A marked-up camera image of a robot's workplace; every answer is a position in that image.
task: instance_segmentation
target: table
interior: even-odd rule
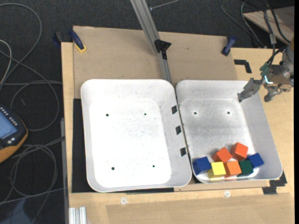
[[[75,50],[72,43],[62,43],[69,207],[85,206],[88,221],[92,224],[193,224],[199,221],[211,223],[241,221],[243,223],[294,223],[293,90],[276,96],[269,103],[263,102],[288,182],[284,187],[277,187],[277,195],[264,195],[261,187],[270,186],[269,181],[239,182],[239,184],[232,185],[220,183],[214,186],[190,183],[171,193],[72,193],[73,99],[79,98],[78,89],[83,80],[92,77],[91,75],[98,78],[161,78],[158,59],[149,52],[150,49],[147,48],[142,31],[86,27],[74,27],[74,30],[87,46],[87,50],[90,49],[91,52],[86,53],[85,59],[83,59],[82,54]],[[99,40],[97,33],[102,36],[105,45],[103,45],[103,41]],[[171,52],[171,47],[168,52],[171,76],[174,82],[189,78],[215,80],[219,80],[221,77],[227,80],[259,78],[259,67],[271,55],[270,49],[236,48],[232,49],[226,57],[221,54],[221,48],[227,42],[225,37],[159,34],[163,40],[168,38],[170,42],[175,41],[172,45],[173,51]],[[132,53],[132,50],[136,49],[140,49],[140,52]],[[178,54],[179,51],[183,50],[187,52]],[[233,59],[247,60],[253,73],[247,74],[243,66],[234,66]],[[280,57],[277,56],[274,62],[278,63],[279,60]],[[94,69],[99,68],[100,61],[104,61],[101,63],[100,72],[99,70],[97,72],[89,71],[92,74],[86,76],[92,67]],[[113,64],[118,64],[117,61],[120,65],[111,67]],[[150,69],[138,61],[146,62]],[[184,70],[176,71],[174,64],[180,64],[180,62],[188,65]],[[81,69],[84,70],[79,72],[80,63],[84,65],[81,66]],[[177,75],[179,73],[183,74],[182,78]],[[263,97],[266,94],[266,89],[261,88],[259,94]],[[128,204],[121,204],[121,198],[126,198]]]

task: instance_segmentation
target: wooden block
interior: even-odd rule
[[[259,153],[248,156],[246,160],[251,162],[253,168],[257,168],[264,164]]]
[[[210,179],[223,177],[226,172],[223,162],[211,162],[212,169],[207,173]]]
[[[228,151],[227,148],[223,147],[220,149],[218,152],[216,152],[213,156],[212,159],[215,162],[223,162],[226,163],[228,160],[230,160],[233,156],[231,153]]]
[[[196,175],[212,168],[211,163],[207,157],[196,159],[192,164],[193,170]]]
[[[238,161],[246,159],[247,152],[248,147],[239,142],[235,143],[230,149],[230,153],[232,154],[233,158]]]
[[[224,175],[224,177],[226,177],[226,178],[232,177],[232,176],[237,176],[242,173],[242,170],[240,168],[238,161],[226,162],[224,164],[224,168],[226,171],[226,175]]]
[[[253,167],[249,160],[239,161],[240,168],[242,173],[238,175],[238,177],[248,176],[253,173]]]

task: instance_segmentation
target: blue clamp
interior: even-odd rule
[[[61,34],[58,31],[55,32],[52,39],[53,39],[54,45],[57,48],[61,49],[61,42],[63,41]]]
[[[79,36],[77,35],[77,33],[75,33],[73,30],[69,30],[69,35],[70,35],[71,39],[74,41],[75,47],[77,48],[77,50],[81,53],[85,52],[86,46],[82,43],[82,41],[79,38]]]
[[[236,40],[237,40],[237,38],[236,38],[235,36],[232,36],[232,37],[229,39],[228,44],[226,45],[226,47],[223,48],[223,50],[222,50],[221,53],[222,53],[223,55],[227,56],[227,55],[229,54],[229,52],[230,52],[230,49],[231,49],[231,48],[233,47],[233,45],[235,44]]]

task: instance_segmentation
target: handheld device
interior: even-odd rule
[[[21,119],[0,104],[0,163],[17,151],[28,137]]]

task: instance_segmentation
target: white plate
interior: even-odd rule
[[[248,177],[210,180],[207,173],[194,175],[204,183],[277,179],[282,165],[259,94],[238,101],[247,81],[184,80],[177,84],[177,98],[192,162],[236,142],[248,146],[248,155],[259,153],[264,165]]]
[[[173,86],[93,79],[81,87],[86,170],[98,192],[185,186],[192,171]]]

